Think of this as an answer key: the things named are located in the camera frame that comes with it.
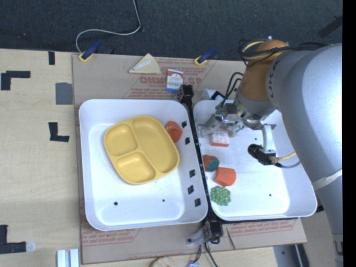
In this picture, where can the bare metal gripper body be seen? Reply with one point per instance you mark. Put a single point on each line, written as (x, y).
(232, 112)

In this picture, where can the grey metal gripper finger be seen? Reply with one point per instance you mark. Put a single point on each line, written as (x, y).
(210, 126)
(235, 127)

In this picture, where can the orange and white carton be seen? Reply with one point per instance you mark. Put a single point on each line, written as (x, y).
(219, 140)

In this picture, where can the white red blue carton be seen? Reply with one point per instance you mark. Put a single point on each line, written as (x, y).
(174, 80)

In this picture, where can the black cylinder on white bracket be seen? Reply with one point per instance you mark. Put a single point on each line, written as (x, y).
(260, 153)

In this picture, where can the orange block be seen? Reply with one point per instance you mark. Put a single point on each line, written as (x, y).
(225, 177)

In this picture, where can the white plastic tray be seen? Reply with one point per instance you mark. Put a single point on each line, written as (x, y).
(139, 204)
(258, 188)

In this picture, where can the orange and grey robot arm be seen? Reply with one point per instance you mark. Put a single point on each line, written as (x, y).
(306, 99)

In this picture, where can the brown cardboard board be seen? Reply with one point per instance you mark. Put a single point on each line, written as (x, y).
(111, 82)

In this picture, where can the green grapes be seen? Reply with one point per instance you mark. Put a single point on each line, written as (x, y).
(221, 195)

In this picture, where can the yellow cheese wedge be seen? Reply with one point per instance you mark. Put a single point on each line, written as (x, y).
(146, 65)

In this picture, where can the yellow divided plate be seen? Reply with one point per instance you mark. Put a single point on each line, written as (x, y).
(144, 146)

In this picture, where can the orange cup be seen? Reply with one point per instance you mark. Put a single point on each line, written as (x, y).
(174, 131)

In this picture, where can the red strawberry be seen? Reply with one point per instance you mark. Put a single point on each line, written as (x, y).
(210, 163)

